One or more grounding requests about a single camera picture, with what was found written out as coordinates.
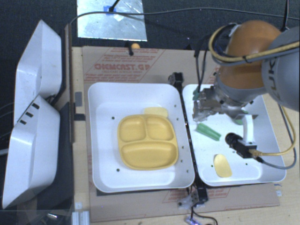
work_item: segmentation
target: yellow cable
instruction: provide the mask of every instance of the yellow cable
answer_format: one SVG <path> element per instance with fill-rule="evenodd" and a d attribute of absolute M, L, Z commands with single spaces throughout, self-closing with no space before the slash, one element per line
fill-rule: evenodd
<path fill-rule="evenodd" d="M 256 149 L 249 149 L 249 152 L 250 152 L 254 157 L 260 157 L 260 156 L 281 156 L 281 155 L 284 155 L 284 154 L 286 154 L 286 153 L 292 151 L 293 148 L 295 147 L 295 144 L 296 144 L 296 133 L 295 133 L 295 129 L 294 129 L 294 127 L 293 127 L 293 125 L 292 125 L 292 123 L 291 123 L 291 120 L 290 120 L 289 116 L 287 115 L 287 112 L 286 112 L 286 110 L 285 110 L 284 107 L 282 107 L 282 110 L 283 110 L 283 112 L 284 112 L 284 114 L 285 114 L 285 117 L 286 117 L 286 119 L 287 119 L 287 121 L 288 121 L 288 123 L 289 123 L 289 125 L 290 125 L 290 127 L 291 127 L 291 130 L 292 130 L 292 136 L 293 136 L 293 143 L 292 143 L 292 145 L 291 145 L 287 150 L 285 150 L 285 151 L 283 151 L 283 152 L 266 153 L 266 152 L 260 152 L 260 151 L 258 151 L 258 150 L 256 150 Z"/>
<path fill-rule="evenodd" d="M 274 48 L 274 49 L 266 50 L 266 51 L 263 51 L 263 52 L 258 52 L 258 53 L 250 54 L 250 55 L 247 55 L 245 57 L 234 57 L 234 58 L 225 57 L 225 56 L 221 56 L 221 55 L 217 54 L 215 52 L 215 50 L 213 49 L 213 47 L 212 47 L 213 40 L 215 39 L 215 37 L 217 36 L 217 34 L 220 32 L 220 30 L 223 29 L 224 27 L 225 26 L 223 26 L 223 27 L 219 28 L 218 30 L 216 30 L 211 35 L 209 43 L 208 43 L 208 48 L 209 48 L 209 51 L 211 52 L 211 54 L 216 59 L 218 59 L 219 61 L 222 61 L 222 62 L 230 63 L 230 62 L 239 62 L 239 61 L 250 60 L 250 59 L 259 58 L 259 57 L 262 57 L 262 56 L 265 56 L 265 55 L 271 55 L 271 54 L 274 54 L 274 53 L 279 53 L 279 52 L 287 51 L 287 50 L 290 50 L 290 49 L 293 49 L 293 48 L 296 48 L 296 47 L 300 46 L 300 42 L 298 41 L 298 42 L 294 42 L 294 43 L 291 43 L 291 44 L 280 46 L 280 47 L 277 47 L 277 48 Z"/>

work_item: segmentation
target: black cable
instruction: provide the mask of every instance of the black cable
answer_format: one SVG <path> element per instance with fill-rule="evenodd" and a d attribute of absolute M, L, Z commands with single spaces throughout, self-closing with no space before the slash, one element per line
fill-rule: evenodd
<path fill-rule="evenodd" d="M 237 9 L 230 9 L 230 8 L 220 8 L 220 7 L 190 7 L 190 8 L 182 8 L 182 9 L 175 9 L 175 10 L 169 10 L 169 11 L 162 11 L 162 12 L 153 12 L 153 13 L 120 13 L 120 12 L 105 12 L 105 11 L 94 11 L 94 12 L 88 12 L 80 14 L 76 17 L 74 17 L 70 24 L 72 24 L 75 20 L 82 16 L 91 15 L 91 14 L 116 14 L 116 15 L 122 15 L 122 16 L 149 16 L 149 15 L 163 15 L 163 14 L 169 14 L 169 13 L 178 13 L 178 12 L 186 12 L 186 11 L 195 11 L 195 10 L 218 10 L 218 11 L 227 11 L 227 12 L 236 12 L 236 13 L 246 13 L 246 14 L 254 14 L 254 15 L 262 15 L 262 16 L 271 16 L 271 17 L 284 17 L 282 15 L 275 15 L 275 14 L 267 14 L 267 13 L 257 13 L 257 12 L 250 12 L 250 11 L 243 11 L 243 10 L 237 10 Z M 300 20 L 296 17 L 290 17 L 290 19 L 293 20 Z"/>
<path fill-rule="evenodd" d="M 293 139 L 292 133 L 291 133 L 291 131 L 290 131 L 289 125 L 287 124 L 287 120 L 286 120 L 286 117 L 285 117 L 285 113 L 284 113 L 283 110 L 282 110 L 282 106 L 281 106 L 280 104 L 277 104 L 277 105 L 278 105 L 278 107 L 279 107 L 281 116 L 282 116 L 283 121 L 284 121 L 284 123 L 285 123 L 285 128 L 286 128 L 286 130 L 287 130 L 287 133 L 289 134 L 290 141 L 291 141 L 291 143 L 294 143 L 294 139 Z"/>
<path fill-rule="evenodd" d="M 2 110 L 3 108 L 6 108 L 6 107 L 8 107 L 8 106 L 10 106 L 10 105 L 12 105 L 12 104 L 14 104 L 14 102 L 12 102 L 12 103 L 8 103 L 8 104 L 6 104 L 6 105 L 4 105 L 4 106 L 0 107 L 0 110 Z"/>
<path fill-rule="evenodd" d="M 194 207 L 191 207 L 191 216 L 190 216 L 191 219 L 193 219 L 193 215 L 194 215 Z"/>
<path fill-rule="evenodd" d="M 3 118 L 3 117 L 5 117 L 5 116 L 7 116 L 7 115 L 9 115 L 9 114 L 11 114 L 11 113 L 13 113 L 13 112 L 14 112 L 14 111 L 9 111 L 9 112 L 7 112 L 7 113 L 1 115 L 0 118 Z"/>
<path fill-rule="evenodd" d="M 193 186 L 195 186 L 194 183 L 191 185 L 190 189 L 187 188 L 188 189 L 188 191 L 187 191 L 188 195 L 190 195 L 192 193 Z M 193 206 L 192 206 L 191 210 L 192 210 L 192 212 L 191 212 L 191 216 L 190 217 L 191 217 L 191 219 L 193 219 Z"/>
<path fill-rule="evenodd" d="M 202 69 L 201 69 L 201 77 L 199 75 L 199 60 L 198 57 L 196 57 L 196 69 L 197 69 L 197 79 L 198 79 L 198 87 L 197 92 L 199 93 L 201 90 L 201 85 L 204 78 L 204 72 L 205 72 L 205 64 L 206 64 L 206 54 L 207 54 L 208 48 L 205 49 L 203 60 L 202 60 Z"/>
<path fill-rule="evenodd" d="M 50 95 L 50 96 L 48 96 L 47 98 L 45 98 L 45 100 L 46 100 L 48 103 L 50 103 L 50 101 L 51 101 L 52 98 L 55 98 L 55 95 Z"/>
<path fill-rule="evenodd" d="M 3 138 L 3 137 L 5 137 L 5 136 L 7 136 L 7 135 L 9 135 L 9 134 L 11 134 L 11 131 L 0 135 L 0 139 Z"/>
<path fill-rule="evenodd" d="M 200 54 L 200 50 L 201 50 L 201 47 L 202 47 L 202 44 L 204 42 L 205 38 L 203 39 L 200 39 L 197 46 L 196 46 L 196 49 L 195 49 L 195 53 L 194 53 L 194 57 L 195 57 L 195 61 L 196 61 L 196 74 L 197 74 L 197 81 L 198 81 L 198 89 L 197 89 L 197 92 L 199 93 L 200 92 L 200 73 L 199 73 L 199 54 Z"/>
<path fill-rule="evenodd" d="M 208 35 L 202 37 L 202 38 L 198 41 L 198 43 L 197 43 L 197 45 L 196 45 L 196 47 L 195 47 L 194 57 L 198 57 L 198 56 L 199 56 L 200 50 L 201 50 L 203 44 L 204 44 L 206 41 L 208 41 L 208 40 L 210 39 L 210 37 L 211 37 L 211 34 L 208 34 Z"/>
<path fill-rule="evenodd" d="M 286 27 L 286 25 L 287 25 L 287 19 L 288 19 L 288 16 L 289 16 L 289 3 L 290 3 L 290 0 L 286 0 L 286 2 L 285 2 L 285 15 L 284 15 L 284 19 L 283 19 L 283 25 L 282 25 L 282 28 L 281 28 L 282 32 L 288 29 Z"/>
<path fill-rule="evenodd" d="M 202 216 L 202 215 L 196 213 L 196 212 L 194 211 L 194 208 L 192 208 L 192 214 L 196 215 L 196 216 L 199 217 L 199 218 L 207 218 L 207 219 L 211 219 L 211 220 L 213 220 L 213 221 L 215 222 L 216 225 L 218 225 L 218 221 L 217 221 L 214 217 Z"/>

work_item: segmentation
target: metal sheet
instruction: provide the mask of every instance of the metal sheet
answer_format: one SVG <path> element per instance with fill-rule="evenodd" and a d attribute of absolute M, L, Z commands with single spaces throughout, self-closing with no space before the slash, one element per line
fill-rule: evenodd
<path fill-rule="evenodd" d="M 77 14 L 107 11 L 116 0 L 77 0 Z M 143 13 L 142 0 L 120 0 L 117 12 Z M 95 14 L 78 18 L 78 37 L 147 41 L 143 16 Z"/>

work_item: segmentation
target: white plastic part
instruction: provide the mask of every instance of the white plastic part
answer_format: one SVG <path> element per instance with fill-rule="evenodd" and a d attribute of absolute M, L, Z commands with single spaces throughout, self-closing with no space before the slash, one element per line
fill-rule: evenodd
<path fill-rule="evenodd" d="M 17 67 L 14 125 L 37 95 L 56 95 L 61 81 L 61 38 L 41 20 Z"/>
<path fill-rule="evenodd" d="M 178 209 L 186 209 L 189 210 L 191 207 L 197 205 L 199 203 L 198 190 L 194 190 L 185 198 L 182 198 L 177 201 Z"/>
<path fill-rule="evenodd" d="M 72 212 L 72 225 L 90 225 L 90 212 Z"/>
<path fill-rule="evenodd" d="M 243 141 L 245 144 L 254 142 L 254 126 L 251 114 L 245 114 L 242 118 L 243 122 Z"/>
<path fill-rule="evenodd" d="M 242 158 L 225 142 L 228 133 L 243 136 L 243 126 L 237 125 L 226 114 L 209 116 L 204 123 L 221 134 L 220 141 L 214 141 L 196 131 L 197 123 L 193 121 L 193 91 L 196 84 L 188 85 L 183 90 L 183 97 L 187 111 L 187 119 L 195 152 L 200 178 L 212 187 L 243 185 L 265 182 L 277 182 L 285 178 L 286 170 L 280 170 L 266 166 L 252 158 Z M 257 149 L 266 152 L 279 152 L 273 128 L 262 96 L 258 96 L 253 104 L 243 108 L 249 114 L 257 114 L 253 120 L 253 133 Z M 214 157 L 217 154 L 226 156 L 232 170 L 232 176 L 220 178 L 213 166 Z M 268 163 L 284 166 L 282 156 L 263 157 Z"/>
<path fill-rule="evenodd" d="M 57 169 L 60 114 L 38 96 L 13 128 L 2 206 L 25 202 L 49 186 Z"/>
<path fill-rule="evenodd" d="M 186 188 L 195 178 L 178 91 L 168 84 L 95 83 L 88 92 L 95 186 L 106 193 Z M 118 124 L 147 107 L 163 107 L 179 147 L 177 162 L 165 169 L 141 171 L 127 167 L 118 149 Z"/>
<path fill-rule="evenodd" d="M 75 202 L 75 210 L 80 210 L 83 208 L 83 203 L 82 202 Z"/>

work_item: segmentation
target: white tray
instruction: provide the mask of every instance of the white tray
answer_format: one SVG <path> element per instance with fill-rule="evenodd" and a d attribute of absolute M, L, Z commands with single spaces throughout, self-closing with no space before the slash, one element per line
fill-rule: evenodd
<path fill-rule="evenodd" d="M 253 183 L 265 183 L 281 181 L 285 178 L 286 171 L 272 168 L 254 159 L 243 159 L 237 155 L 233 149 L 225 142 L 228 133 L 233 132 L 243 136 L 243 126 L 236 125 L 227 115 L 216 114 L 208 117 L 203 123 L 222 136 L 216 142 L 196 131 L 197 124 L 193 121 L 193 91 L 197 85 L 191 84 L 184 88 L 183 97 L 187 111 L 187 119 L 191 132 L 195 158 L 198 172 L 206 184 L 210 186 L 229 186 Z M 203 85 L 202 88 L 209 88 L 210 85 Z M 247 105 L 244 110 L 250 114 L 258 114 L 254 119 L 254 138 L 258 145 L 257 149 L 265 152 L 279 152 L 279 147 L 273 132 L 273 128 L 268 117 L 268 113 L 262 96 L 258 96 L 252 105 Z M 232 170 L 232 176 L 221 178 L 217 175 L 213 167 L 213 159 L 216 154 L 226 156 Z M 281 156 L 263 157 L 269 163 L 284 166 Z"/>
<path fill-rule="evenodd" d="M 38 96 L 11 133 L 2 206 L 25 202 L 54 181 L 60 114 Z"/>
<path fill-rule="evenodd" d="M 95 83 L 88 92 L 95 186 L 106 193 L 186 188 L 195 178 L 178 91 L 168 84 Z M 179 147 L 177 162 L 165 169 L 139 171 L 121 160 L 117 128 L 126 116 L 146 107 L 164 107 Z"/>

